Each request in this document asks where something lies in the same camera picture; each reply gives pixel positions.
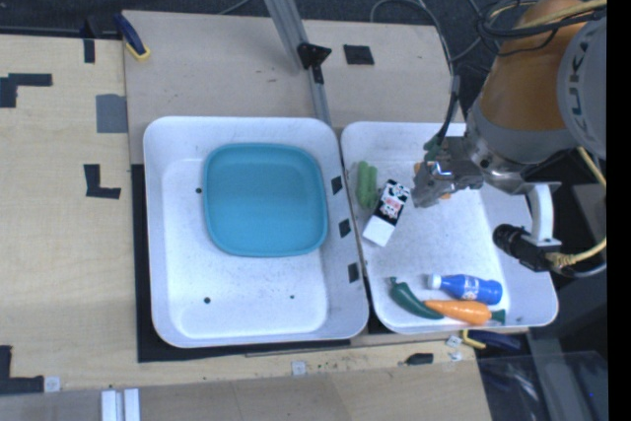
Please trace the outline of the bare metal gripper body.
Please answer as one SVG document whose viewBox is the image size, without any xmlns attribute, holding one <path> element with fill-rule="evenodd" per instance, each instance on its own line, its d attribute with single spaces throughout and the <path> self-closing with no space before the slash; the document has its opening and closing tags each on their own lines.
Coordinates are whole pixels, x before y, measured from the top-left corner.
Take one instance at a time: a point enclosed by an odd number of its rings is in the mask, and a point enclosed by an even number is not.
<svg viewBox="0 0 631 421">
<path fill-rule="evenodd" d="M 526 191 L 526 166 L 501 156 L 477 137 L 437 135 L 427 141 L 422 170 L 436 180 L 452 180 L 457 191 L 480 189 L 484 184 L 508 194 Z"/>
</svg>

